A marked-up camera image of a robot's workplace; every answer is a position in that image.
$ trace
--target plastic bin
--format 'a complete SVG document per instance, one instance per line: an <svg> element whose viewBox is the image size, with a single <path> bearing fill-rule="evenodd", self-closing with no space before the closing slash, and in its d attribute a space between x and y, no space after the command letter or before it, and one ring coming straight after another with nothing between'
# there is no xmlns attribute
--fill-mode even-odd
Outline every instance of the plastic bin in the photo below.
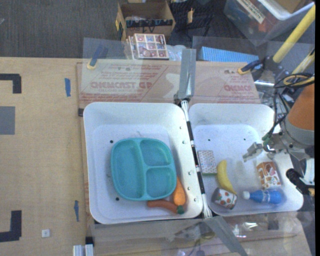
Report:
<svg viewBox="0 0 320 256"><path fill-rule="evenodd" d="M313 4L290 13L273 0L227 0L223 12L257 46L294 28Z"/></svg>

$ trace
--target wooden surface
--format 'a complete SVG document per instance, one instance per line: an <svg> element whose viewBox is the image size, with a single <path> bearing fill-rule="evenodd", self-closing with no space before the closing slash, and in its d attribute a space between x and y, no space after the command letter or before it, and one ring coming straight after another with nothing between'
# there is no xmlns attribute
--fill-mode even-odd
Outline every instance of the wooden surface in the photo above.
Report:
<svg viewBox="0 0 320 256"><path fill-rule="evenodd" d="M21 94L0 81L0 106L15 107L15 134L0 135L0 232L10 230L11 211L22 211L22 236L0 242L1 256L72 255L85 244L77 61L0 58L1 73L22 78ZM51 236L42 238L46 229Z"/></svg>

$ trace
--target bottle cap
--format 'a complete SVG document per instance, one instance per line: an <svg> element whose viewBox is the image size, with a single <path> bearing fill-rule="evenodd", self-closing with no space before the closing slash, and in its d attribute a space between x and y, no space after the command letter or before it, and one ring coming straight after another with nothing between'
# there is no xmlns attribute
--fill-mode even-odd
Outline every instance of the bottle cap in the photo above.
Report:
<svg viewBox="0 0 320 256"><path fill-rule="evenodd" d="M245 199L245 200L249 200L249 199L250 199L250 193L249 193L249 191L243 191L243 192L242 192L242 197L243 197L243 199Z"/></svg>

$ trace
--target white label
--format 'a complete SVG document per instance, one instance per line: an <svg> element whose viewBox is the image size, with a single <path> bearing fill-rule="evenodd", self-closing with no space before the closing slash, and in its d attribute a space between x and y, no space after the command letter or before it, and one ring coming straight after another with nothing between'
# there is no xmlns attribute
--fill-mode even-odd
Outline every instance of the white label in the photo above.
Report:
<svg viewBox="0 0 320 256"><path fill-rule="evenodd" d="M264 22L264 14L250 0L237 0L237 2L245 8L260 24Z"/></svg>

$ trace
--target orange carrot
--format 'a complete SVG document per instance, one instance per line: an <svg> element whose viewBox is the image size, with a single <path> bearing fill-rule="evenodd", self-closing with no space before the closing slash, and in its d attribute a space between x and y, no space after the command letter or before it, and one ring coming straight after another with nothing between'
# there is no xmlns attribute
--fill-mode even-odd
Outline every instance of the orange carrot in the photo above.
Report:
<svg viewBox="0 0 320 256"><path fill-rule="evenodd" d="M184 214L185 213L185 210L182 207L182 205L176 206L173 202L170 202L170 201L167 201L164 199L151 200L151 201L148 201L146 203L146 205L151 208L162 207L162 208L165 208L175 214Z"/></svg>
<svg viewBox="0 0 320 256"><path fill-rule="evenodd" d="M176 206L183 206L186 203L186 193L178 176L176 177L176 187L172 193L172 198Z"/></svg>

